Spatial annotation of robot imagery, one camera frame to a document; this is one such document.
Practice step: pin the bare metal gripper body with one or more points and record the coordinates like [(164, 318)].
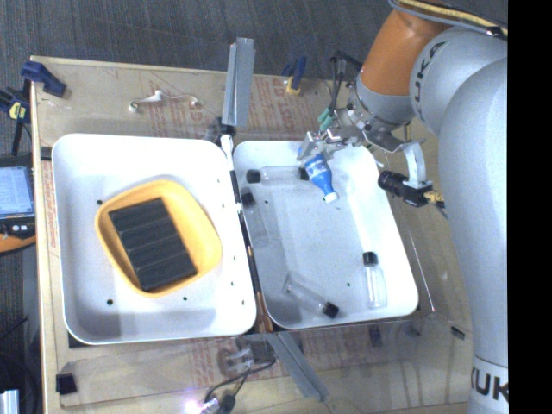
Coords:
[(351, 127)]

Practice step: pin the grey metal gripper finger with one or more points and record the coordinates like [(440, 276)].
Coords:
[(333, 144), (309, 145)]

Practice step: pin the blue bottle with white cap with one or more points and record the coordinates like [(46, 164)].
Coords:
[(319, 175)]

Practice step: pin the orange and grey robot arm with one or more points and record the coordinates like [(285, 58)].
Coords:
[(470, 145)]

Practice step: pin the clear plastic bottle black cap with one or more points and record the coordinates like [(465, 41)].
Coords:
[(276, 174), (374, 280), (308, 296), (256, 222)]

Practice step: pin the white plastic tray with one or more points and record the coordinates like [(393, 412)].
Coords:
[(151, 317), (319, 248)]

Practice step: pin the yellow bowl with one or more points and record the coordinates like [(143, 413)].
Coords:
[(190, 214)]

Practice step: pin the black ribbed block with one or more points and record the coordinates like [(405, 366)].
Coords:
[(152, 244)]

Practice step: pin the brown cardboard board red print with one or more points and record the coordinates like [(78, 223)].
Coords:
[(108, 102)]

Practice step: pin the black cylinder on white bracket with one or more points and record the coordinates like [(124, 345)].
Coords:
[(401, 186)]

